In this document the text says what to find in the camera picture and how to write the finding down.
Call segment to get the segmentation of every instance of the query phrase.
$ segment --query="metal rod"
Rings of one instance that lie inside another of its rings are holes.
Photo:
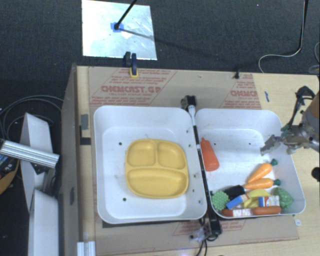
[[[124,18],[127,16],[127,14],[130,12],[131,8],[135,5],[135,3],[138,0],[133,0],[133,2],[130,4],[130,6],[128,7],[128,9],[125,11],[125,13],[122,15],[122,17],[119,19],[119,21],[114,25],[114,29],[115,30],[119,30],[119,26],[121,24],[121,22],[124,20]]]
[[[55,168],[59,160],[58,154],[44,152],[4,139],[0,141],[0,154],[49,168]]]

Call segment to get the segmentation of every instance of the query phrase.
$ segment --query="toy broccoli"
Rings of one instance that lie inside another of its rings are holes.
[[[281,208],[288,208],[294,202],[294,199],[283,188],[277,187],[274,195],[279,196]]]
[[[228,195],[223,191],[218,191],[217,193],[211,196],[211,202],[214,209],[222,211],[226,208],[226,203],[230,201]]]

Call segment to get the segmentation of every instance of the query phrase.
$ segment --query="small box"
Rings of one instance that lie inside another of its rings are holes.
[[[280,206],[280,199],[278,195],[259,196],[258,201],[260,207]]]

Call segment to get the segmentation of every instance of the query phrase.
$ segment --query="blue tape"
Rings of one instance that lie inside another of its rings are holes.
[[[111,27],[112,31],[115,33],[121,33],[121,30],[124,30],[125,26],[122,23],[120,23],[119,29],[115,29],[116,24],[117,24],[117,22],[110,23],[110,27]]]
[[[268,93],[265,91],[264,94],[265,94],[266,101],[269,102]]]

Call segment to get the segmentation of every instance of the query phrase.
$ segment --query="yellow plate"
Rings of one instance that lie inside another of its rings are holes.
[[[129,189],[138,196],[179,197],[189,185],[185,152],[168,140],[135,140],[125,154],[125,179]]]

